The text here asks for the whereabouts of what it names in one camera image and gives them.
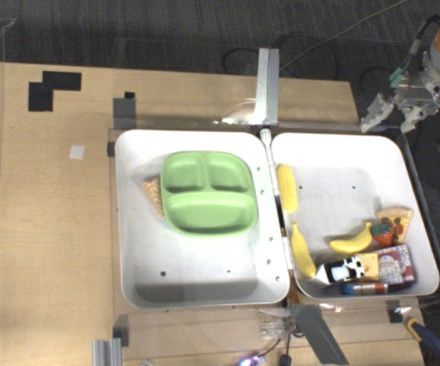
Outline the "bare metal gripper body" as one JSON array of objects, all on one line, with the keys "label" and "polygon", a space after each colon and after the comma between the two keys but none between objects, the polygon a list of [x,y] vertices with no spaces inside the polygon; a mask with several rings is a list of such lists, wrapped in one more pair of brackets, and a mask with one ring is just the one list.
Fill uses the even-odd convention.
[{"label": "bare metal gripper body", "polygon": [[416,74],[392,73],[392,104],[400,110],[409,108],[440,109],[440,72],[424,69]]}]

